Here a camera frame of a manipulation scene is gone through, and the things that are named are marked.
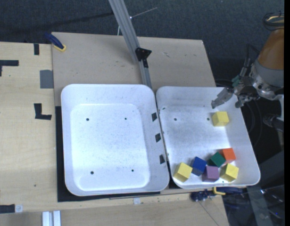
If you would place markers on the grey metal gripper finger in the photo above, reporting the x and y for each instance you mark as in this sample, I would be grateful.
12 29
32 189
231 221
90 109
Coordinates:
222 97
239 103

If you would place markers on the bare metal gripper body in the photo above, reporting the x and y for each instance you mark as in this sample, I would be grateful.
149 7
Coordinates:
247 89

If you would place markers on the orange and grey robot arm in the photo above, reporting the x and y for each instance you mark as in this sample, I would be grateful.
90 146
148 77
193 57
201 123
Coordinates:
272 53

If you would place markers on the yellow cube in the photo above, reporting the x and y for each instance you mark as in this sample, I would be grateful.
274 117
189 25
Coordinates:
182 172
220 119
229 172

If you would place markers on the white plastic tray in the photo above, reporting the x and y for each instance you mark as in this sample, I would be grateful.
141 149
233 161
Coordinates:
192 135
111 145

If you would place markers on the orange cube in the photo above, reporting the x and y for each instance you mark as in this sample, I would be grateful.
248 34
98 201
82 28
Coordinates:
229 154

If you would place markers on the green cube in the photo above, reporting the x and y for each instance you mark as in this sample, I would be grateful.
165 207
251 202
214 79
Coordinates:
217 159

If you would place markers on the blue cube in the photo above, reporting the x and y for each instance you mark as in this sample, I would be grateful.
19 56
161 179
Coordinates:
199 165

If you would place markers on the purple cube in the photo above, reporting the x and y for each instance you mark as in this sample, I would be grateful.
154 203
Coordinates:
212 173

